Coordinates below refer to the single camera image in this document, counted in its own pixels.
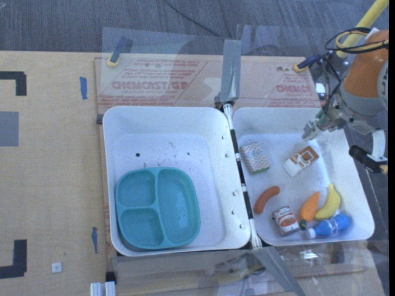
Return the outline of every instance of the sausage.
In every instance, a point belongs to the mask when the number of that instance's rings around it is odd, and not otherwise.
[[[272,186],[267,190],[264,190],[263,193],[258,197],[257,201],[254,205],[254,213],[261,214],[264,210],[266,202],[272,198],[274,195],[280,193],[280,188],[278,186]]]

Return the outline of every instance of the small white block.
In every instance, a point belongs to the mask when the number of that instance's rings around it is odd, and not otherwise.
[[[52,273],[62,272],[62,262],[52,263]]]

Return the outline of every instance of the plastic water bottle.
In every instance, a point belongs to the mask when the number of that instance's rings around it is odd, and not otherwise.
[[[340,213],[326,220],[321,220],[313,228],[306,231],[306,236],[308,239],[314,239],[315,237],[329,237],[339,231],[348,229],[350,225],[350,216]]]

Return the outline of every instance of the yellow pole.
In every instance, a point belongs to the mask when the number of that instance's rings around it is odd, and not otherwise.
[[[385,10],[388,6],[389,0],[376,0],[370,9],[366,12],[364,17],[359,21],[356,27],[371,27],[375,20],[379,17],[379,15]],[[361,39],[361,35],[352,34],[349,35],[344,43],[342,44],[344,47],[353,47],[358,41]],[[346,58],[347,54],[342,51],[337,51],[336,55],[340,58]]]

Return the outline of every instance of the table surface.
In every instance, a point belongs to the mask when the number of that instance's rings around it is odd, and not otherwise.
[[[15,95],[15,81],[0,80],[0,112],[19,116],[17,146],[0,147],[0,273],[15,261],[14,241],[27,241],[27,271],[21,277],[0,279],[0,294],[86,295],[92,282],[106,280],[116,257],[106,238],[104,154],[96,123],[99,58],[97,53],[0,52],[1,71],[27,75],[26,96]],[[87,98],[81,95],[81,77],[87,82]],[[333,289],[339,290],[337,295],[360,295],[361,290],[364,295],[383,295],[366,246],[345,245],[346,251],[353,251],[349,265],[326,268],[319,278],[302,273],[298,264],[286,263],[309,295],[317,291],[333,295]],[[52,264],[59,262],[62,271],[52,273]],[[147,266],[149,260],[139,262]],[[119,279],[119,294],[133,295],[130,286],[122,284],[130,277]],[[241,282],[235,283],[235,290]],[[142,291],[148,283],[141,285]],[[262,286],[257,278],[249,284]],[[281,291],[273,284],[262,293]]]

